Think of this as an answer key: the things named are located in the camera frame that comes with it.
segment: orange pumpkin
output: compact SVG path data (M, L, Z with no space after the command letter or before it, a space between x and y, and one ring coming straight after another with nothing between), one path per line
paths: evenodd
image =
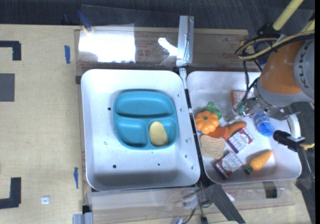
M219 126L218 116L206 110L195 116L196 129L202 134L209 134Z

